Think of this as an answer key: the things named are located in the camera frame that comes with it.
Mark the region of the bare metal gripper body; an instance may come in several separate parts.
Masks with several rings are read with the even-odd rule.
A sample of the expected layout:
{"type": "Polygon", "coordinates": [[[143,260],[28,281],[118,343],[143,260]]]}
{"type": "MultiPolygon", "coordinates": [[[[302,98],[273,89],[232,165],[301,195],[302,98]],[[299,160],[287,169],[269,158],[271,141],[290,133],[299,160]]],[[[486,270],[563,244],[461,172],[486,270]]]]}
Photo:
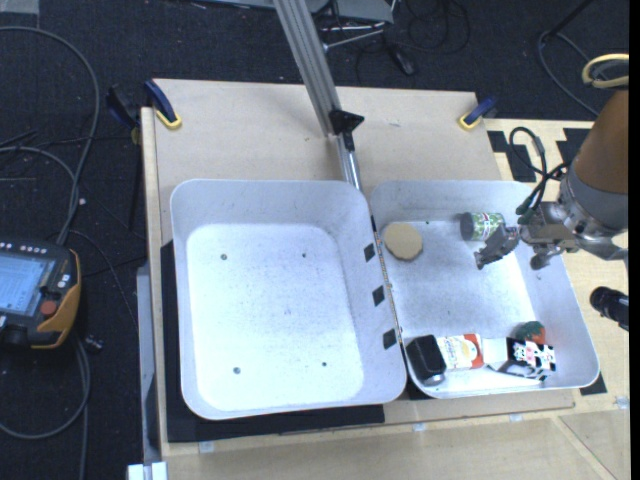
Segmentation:
{"type": "Polygon", "coordinates": [[[579,205],[543,202],[519,219],[521,240],[531,248],[536,244],[554,244],[564,253],[585,251],[605,261],[628,262],[628,250],[614,243],[622,233],[586,213],[579,205]]]}

